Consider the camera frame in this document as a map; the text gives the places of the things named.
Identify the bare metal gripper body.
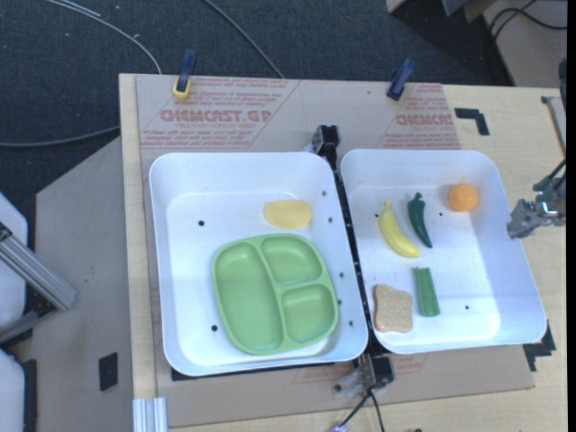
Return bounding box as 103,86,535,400
535,199,568,228

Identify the orange fruit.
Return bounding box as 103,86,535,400
447,182,480,213

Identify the white plastic tray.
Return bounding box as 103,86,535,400
148,151,369,376
339,148,549,356

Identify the dark green pepper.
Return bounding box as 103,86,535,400
407,192,435,249

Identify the green celery stick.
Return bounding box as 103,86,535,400
413,266,442,319

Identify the yellow banana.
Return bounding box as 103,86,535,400
377,199,423,259

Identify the tan bread slice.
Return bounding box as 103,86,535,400
372,283,415,334

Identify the thin black rod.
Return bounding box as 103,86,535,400
328,149,370,360

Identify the yellow potato chip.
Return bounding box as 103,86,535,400
263,199,313,230

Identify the brown cardboard board red print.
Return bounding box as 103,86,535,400
134,75,536,428

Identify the green divided plate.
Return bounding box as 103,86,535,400
211,233,340,356

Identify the black block with thin wires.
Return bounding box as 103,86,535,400
313,123,341,158
370,355,396,387

